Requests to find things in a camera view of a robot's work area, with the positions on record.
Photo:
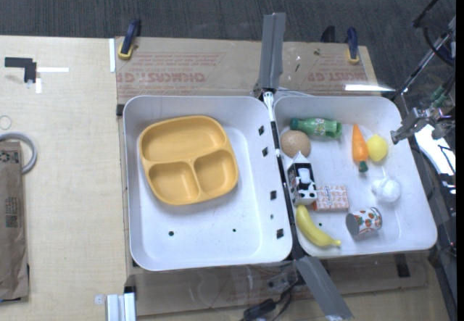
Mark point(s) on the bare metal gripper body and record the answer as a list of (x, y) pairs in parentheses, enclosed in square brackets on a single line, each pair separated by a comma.
[(435, 120)]

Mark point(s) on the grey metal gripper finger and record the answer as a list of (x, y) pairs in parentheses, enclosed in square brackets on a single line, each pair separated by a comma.
[(403, 131)]

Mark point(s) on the yellow lemon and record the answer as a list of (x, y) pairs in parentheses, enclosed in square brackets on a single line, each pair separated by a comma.
[(377, 148)]

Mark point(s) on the orange carrot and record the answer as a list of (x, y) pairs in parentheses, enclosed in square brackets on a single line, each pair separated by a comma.
[(359, 147)]

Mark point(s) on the white lumpy round object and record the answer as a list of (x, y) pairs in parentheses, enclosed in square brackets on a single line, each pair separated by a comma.
[(388, 190)]

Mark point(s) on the green plastic bottle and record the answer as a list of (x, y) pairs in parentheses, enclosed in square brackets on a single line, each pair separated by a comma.
[(317, 127)]

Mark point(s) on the white plastic tray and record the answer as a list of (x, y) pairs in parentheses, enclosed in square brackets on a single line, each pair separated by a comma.
[(406, 225), (217, 240)]

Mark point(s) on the white can with orange print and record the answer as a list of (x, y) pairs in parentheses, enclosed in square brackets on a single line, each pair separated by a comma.
[(366, 221)]

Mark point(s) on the orange and white packet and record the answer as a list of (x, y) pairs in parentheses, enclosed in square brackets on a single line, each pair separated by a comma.
[(331, 198)]

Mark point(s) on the brown bread roll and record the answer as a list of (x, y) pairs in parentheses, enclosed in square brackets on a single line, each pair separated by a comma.
[(294, 143)]

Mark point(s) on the black and white milk carton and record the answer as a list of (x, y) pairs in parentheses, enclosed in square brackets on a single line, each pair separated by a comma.
[(301, 182)]

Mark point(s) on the yellow banana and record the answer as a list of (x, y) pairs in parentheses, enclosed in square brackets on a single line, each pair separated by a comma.
[(310, 227)]

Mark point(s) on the brown cardboard board red print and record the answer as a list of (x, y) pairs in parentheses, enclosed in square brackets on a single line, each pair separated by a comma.
[(217, 66)]

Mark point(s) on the yellow divided plate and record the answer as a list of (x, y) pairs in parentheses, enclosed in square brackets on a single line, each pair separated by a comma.
[(181, 138)]

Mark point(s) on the brown paper bag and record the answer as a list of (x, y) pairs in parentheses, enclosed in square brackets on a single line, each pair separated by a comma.
[(12, 221)]

